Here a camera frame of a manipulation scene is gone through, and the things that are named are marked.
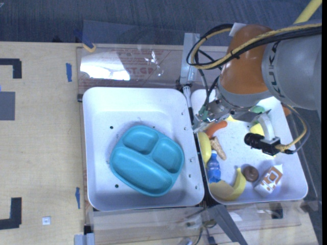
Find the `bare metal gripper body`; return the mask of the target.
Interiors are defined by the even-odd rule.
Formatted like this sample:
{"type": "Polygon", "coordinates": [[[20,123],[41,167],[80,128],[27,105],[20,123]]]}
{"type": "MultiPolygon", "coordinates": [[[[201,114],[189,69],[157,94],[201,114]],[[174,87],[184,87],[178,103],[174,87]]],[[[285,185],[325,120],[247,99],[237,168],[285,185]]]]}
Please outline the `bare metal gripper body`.
{"type": "Polygon", "coordinates": [[[229,116],[232,105],[222,99],[202,105],[200,110],[195,115],[195,124],[209,124],[219,122],[229,116]]]}

